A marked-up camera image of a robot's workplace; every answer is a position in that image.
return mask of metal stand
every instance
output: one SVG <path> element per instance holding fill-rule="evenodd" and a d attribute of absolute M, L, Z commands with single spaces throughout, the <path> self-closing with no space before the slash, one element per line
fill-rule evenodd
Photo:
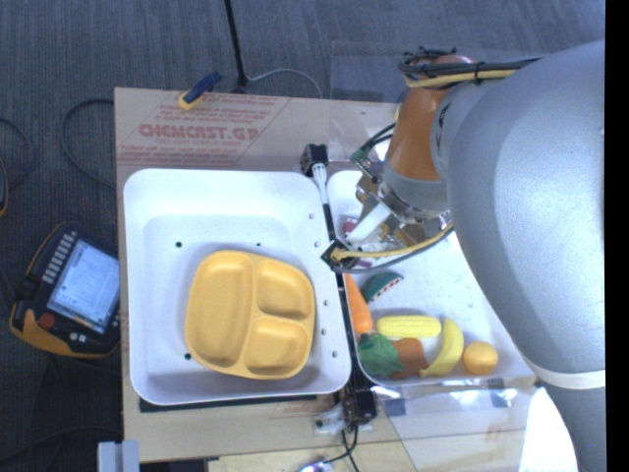
<path fill-rule="evenodd" d="M 247 86 L 247 75 L 245 75 L 245 67 L 243 66 L 243 58 L 240 52 L 240 42 L 238 41 L 238 33 L 236 32 L 236 22 L 234 21 L 234 11 L 232 9 L 232 0 L 223 0 L 225 3 L 225 12 L 227 14 L 227 22 L 229 23 L 229 32 L 232 37 L 232 46 L 234 55 L 236 56 L 236 68 L 238 69 L 237 86 L 234 92 L 245 92 Z"/>

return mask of yellow divided plate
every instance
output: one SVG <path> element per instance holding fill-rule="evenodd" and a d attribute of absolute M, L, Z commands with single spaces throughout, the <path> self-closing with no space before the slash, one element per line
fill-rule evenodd
<path fill-rule="evenodd" d="M 283 380 L 306 364 L 315 292 L 293 265 L 247 252 L 207 256 L 193 280 L 186 345 L 202 365 L 257 380 Z"/>

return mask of cable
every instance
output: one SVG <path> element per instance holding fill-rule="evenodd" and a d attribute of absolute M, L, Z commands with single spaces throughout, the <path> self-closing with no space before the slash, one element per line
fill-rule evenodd
<path fill-rule="evenodd" d="M 36 472 L 36 467 L 35 467 L 35 457 L 34 457 L 34 445 L 33 445 L 33 435 L 32 435 L 32 428 L 34 426 L 34 419 L 35 419 L 35 410 L 36 410 L 36 406 L 37 406 L 37 399 L 39 398 L 39 394 L 41 393 L 41 390 L 43 388 L 43 381 L 46 378 L 46 374 L 48 373 L 48 368 L 50 366 L 52 366 L 53 368 L 53 373 L 57 379 L 57 382 L 59 382 L 59 384 L 62 386 L 62 393 L 63 393 L 63 381 L 61 380 L 61 376 L 59 375 L 59 370 L 56 366 L 56 364 L 54 363 L 54 359 L 52 357 L 52 355 L 48 355 L 47 357 L 48 361 L 46 362 L 46 367 L 43 370 L 43 373 L 41 374 L 41 378 L 39 379 L 39 384 L 37 386 L 37 392 L 35 394 L 35 398 L 32 401 L 32 406 L 30 407 L 30 413 L 29 413 L 29 428 L 27 431 L 27 435 L 29 436 L 29 446 L 27 447 L 27 454 L 29 457 L 29 470 L 31 470 L 31 472 Z M 57 448 L 55 449 L 55 452 L 53 453 L 53 456 L 47 466 L 47 468 L 54 462 L 54 460 L 57 457 L 57 454 L 59 453 L 59 450 L 61 449 L 61 445 L 63 444 L 63 441 L 58 442 L 57 444 Z"/>
<path fill-rule="evenodd" d="M 395 128 L 395 123 L 391 123 L 388 126 L 386 126 L 385 128 L 382 128 L 375 135 L 373 135 L 371 138 L 369 138 L 364 144 L 362 144 L 360 146 L 360 149 L 361 150 L 367 150 L 368 148 L 375 147 L 380 142 L 384 142 L 385 140 L 388 140 L 389 138 L 391 138 L 392 135 L 389 136 L 389 135 L 386 135 L 386 133 L 391 131 L 393 128 Z"/>
<path fill-rule="evenodd" d="M 120 371 L 115 371 L 114 369 L 109 369 L 108 367 L 103 367 L 103 366 L 99 366 L 99 365 L 96 365 L 96 364 L 92 364 L 88 360 L 83 360 L 83 359 L 79 359 L 79 358 L 72 358 L 72 357 L 68 357 L 68 360 L 72 361 L 76 365 L 80 365 L 80 366 L 92 369 L 93 371 L 97 371 L 99 373 L 107 374 L 107 375 L 113 376 L 115 378 L 122 378 L 122 374 L 120 373 Z"/>
<path fill-rule="evenodd" d="M 2 299 L 2 302 L 4 303 L 7 310 L 9 311 L 9 315 L 11 315 L 11 309 L 12 309 L 11 304 L 9 304 L 9 301 L 7 301 L 7 299 L 2 295 L 2 293 L 0 293 L 0 299 Z"/>
<path fill-rule="evenodd" d="M 32 141 L 30 140 L 30 138 L 27 137 L 26 133 L 22 131 L 20 128 L 18 128 L 18 126 L 13 124 L 9 119 L 0 117 L 0 122 L 6 124 L 11 129 L 13 129 L 18 135 L 20 135 L 20 138 L 22 138 L 22 140 L 27 144 L 27 147 L 29 148 L 29 164 L 27 165 L 26 169 L 21 174 L 19 174 L 17 178 L 14 178 L 13 180 L 9 180 L 9 190 L 13 190 L 16 187 L 18 187 L 22 182 L 24 182 L 24 180 L 32 172 L 32 169 L 34 168 L 34 165 L 35 165 L 35 147 L 32 144 Z"/>
<path fill-rule="evenodd" d="M 516 72 L 517 70 L 491 70 L 488 72 L 445 75 L 430 79 L 413 79 L 409 76 L 404 76 L 404 82 L 409 88 L 436 88 L 459 84 L 466 81 L 505 79 Z"/>
<path fill-rule="evenodd" d="M 88 177 L 94 179 L 96 182 L 99 182 L 100 184 L 104 185 L 105 187 L 116 191 L 116 185 L 112 184 L 111 182 L 108 182 L 106 180 L 104 180 L 103 178 L 99 177 L 98 175 L 92 173 L 91 171 L 87 170 L 84 166 L 82 166 L 72 155 L 72 153 L 70 152 L 70 149 L 68 147 L 68 143 L 66 142 L 67 140 L 67 135 L 66 135 L 66 124 L 68 123 L 68 120 L 70 119 L 70 117 L 79 109 L 91 105 L 93 103 L 107 103 L 107 104 L 111 104 L 113 105 L 113 100 L 111 99 L 106 99 L 106 98 L 92 98 L 92 99 L 88 99 L 86 101 L 82 101 L 81 103 L 78 103 L 77 105 L 75 105 L 74 107 L 72 107 L 70 110 L 68 110 L 66 112 L 66 115 L 63 118 L 63 121 L 61 122 L 61 148 L 64 151 L 64 153 L 66 154 L 66 156 L 72 161 L 72 163 L 77 166 L 77 168 L 79 168 L 85 175 L 87 175 Z"/>
<path fill-rule="evenodd" d="M 440 240 L 437 241 L 441 241 L 443 239 L 445 239 L 447 236 L 449 236 L 452 232 L 454 232 L 454 227 L 450 228 L 447 230 L 447 232 L 445 232 L 447 229 L 447 225 L 446 228 L 444 228 L 442 231 L 440 231 L 439 234 L 443 234 L 443 236 L 440 238 Z M 369 272 L 373 272 L 375 270 L 379 270 L 379 269 L 384 269 L 385 267 L 390 267 L 390 266 L 395 266 L 397 264 L 400 264 L 404 261 L 406 261 L 407 259 L 410 259 L 411 257 L 420 254 L 421 252 L 427 250 L 428 248 L 430 248 L 432 245 L 434 245 L 437 241 L 435 241 L 434 243 L 431 243 L 429 245 L 424 246 L 421 249 L 417 249 L 414 250 L 412 252 L 409 252 L 408 254 L 402 256 L 402 257 L 398 257 L 397 259 L 393 259 L 392 261 L 387 261 L 386 263 L 381 263 L 378 265 L 372 265 L 370 267 L 364 267 L 364 268 L 352 268 L 352 267 L 343 267 L 343 266 L 338 266 L 338 265 L 333 265 L 331 268 L 334 272 L 336 272 L 337 274 L 343 274 L 343 273 L 349 273 L 349 274 L 366 274 Z"/>
<path fill-rule="evenodd" d="M 316 83 L 315 79 L 313 79 L 310 75 L 305 74 L 304 72 L 300 72 L 299 70 L 293 70 L 292 68 L 278 68 L 276 70 L 271 70 L 270 72 L 266 72 L 265 74 L 261 74 L 256 77 L 247 77 L 247 80 L 249 82 L 254 83 L 257 81 L 261 81 L 262 79 L 266 79 L 267 77 L 270 77 L 272 75 L 276 75 L 276 74 L 295 74 L 295 75 L 302 76 L 305 79 L 308 79 L 311 82 L 311 84 L 314 86 L 316 91 L 318 92 L 318 97 L 323 99 L 323 92 L 321 91 L 321 88 Z"/>
<path fill-rule="evenodd" d="M 338 456 L 334 457 L 334 458 L 330 458 L 328 460 L 323 461 L 323 463 L 332 463 L 334 461 L 338 461 L 341 460 L 343 458 L 348 457 L 350 459 L 350 461 L 352 462 L 352 466 L 354 467 L 354 470 L 356 472 L 359 472 L 358 470 L 358 466 L 356 465 L 356 462 L 354 461 L 354 457 L 352 456 L 352 451 L 354 451 L 354 449 L 356 448 L 356 444 L 358 442 L 358 429 L 359 426 L 358 425 L 354 425 L 354 441 L 352 442 L 351 446 L 347 445 L 347 437 L 345 435 L 345 429 L 343 429 L 341 431 L 341 437 L 343 438 L 343 445 L 345 446 L 345 452 L 343 454 L 339 454 Z"/>
<path fill-rule="evenodd" d="M 119 437 L 120 439 L 123 437 L 122 432 L 120 432 L 118 429 L 114 429 L 110 427 L 99 427 L 96 425 L 84 426 L 84 427 L 70 427 L 67 429 L 59 430 L 47 436 L 40 437 L 39 439 L 35 440 L 28 446 L 25 446 L 21 449 L 11 452 L 10 454 L 0 457 L 0 465 L 8 461 L 11 461 L 12 459 L 15 459 L 16 457 L 20 456 L 21 454 L 24 454 L 25 452 L 28 452 L 30 446 L 37 447 L 53 439 L 64 437 L 69 434 L 76 434 L 76 433 L 82 433 L 82 432 L 102 432 L 105 434 L 111 434 L 112 436 Z"/>
<path fill-rule="evenodd" d="M 398 63 L 398 70 L 404 75 L 409 88 L 443 88 L 466 81 L 480 81 L 483 79 L 503 79 L 538 61 L 539 57 L 523 60 L 477 63 L 434 63 L 434 60 L 454 54 L 456 49 L 449 52 L 429 50 L 420 47 L 418 52 L 406 52 Z"/>
<path fill-rule="evenodd" d="M 351 250 L 344 250 L 344 249 L 337 248 L 336 250 L 332 252 L 332 254 L 330 255 L 330 258 L 335 262 L 339 262 L 343 259 L 348 259 L 350 257 L 356 257 L 359 259 L 378 259 L 382 257 L 394 257 L 394 256 L 400 256 L 400 255 L 405 255 L 409 253 L 415 253 L 422 249 L 431 247 L 435 243 L 441 241 L 450 233 L 452 229 L 453 229 L 452 222 L 450 221 L 445 225 L 443 229 L 441 229 L 434 236 L 431 236 L 430 238 L 427 238 L 426 240 L 420 243 L 417 243 L 415 245 L 411 245 L 410 247 L 404 247 L 404 248 L 399 248 L 395 250 L 383 250 L 382 252 L 363 252 L 363 251 L 358 251 L 358 250 L 351 251 Z"/>
<path fill-rule="evenodd" d="M 13 287 L 11 286 L 11 283 L 9 282 L 9 278 L 7 278 L 7 274 L 4 272 L 4 269 L 2 267 L 0 267 L 0 279 L 2 279 L 2 284 L 4 285 L 5 290 L 6 290 L 6 294 L 0 293 L 0 296 L 2 296 L 2 300 L 7 306 L 7 309 L 9 310 L 9 314 L 11 314 L 11 311 L 13 308 L 13 302 L 15 301 L 16 296 L 15 296 Z"/>

